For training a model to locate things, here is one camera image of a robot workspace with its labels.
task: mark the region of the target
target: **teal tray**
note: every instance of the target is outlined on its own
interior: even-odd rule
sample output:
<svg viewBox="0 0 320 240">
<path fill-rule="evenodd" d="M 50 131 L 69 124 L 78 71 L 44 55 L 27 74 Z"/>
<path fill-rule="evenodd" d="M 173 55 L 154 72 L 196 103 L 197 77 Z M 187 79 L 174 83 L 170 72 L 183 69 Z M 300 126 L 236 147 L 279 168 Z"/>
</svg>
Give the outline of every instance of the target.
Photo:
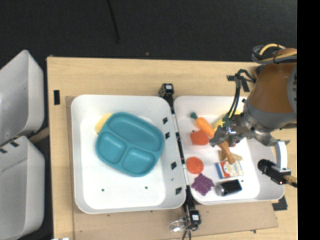
<svg viewBox="0 0 320 240">
<path fill-rule="evenodd" d="M 117 112 L 102 127 L 95 151 L 109 166 L 142 177 L 155 167 L 164 144 L 164 136 L 157 127 L 133 114 Z"/>
</svg>

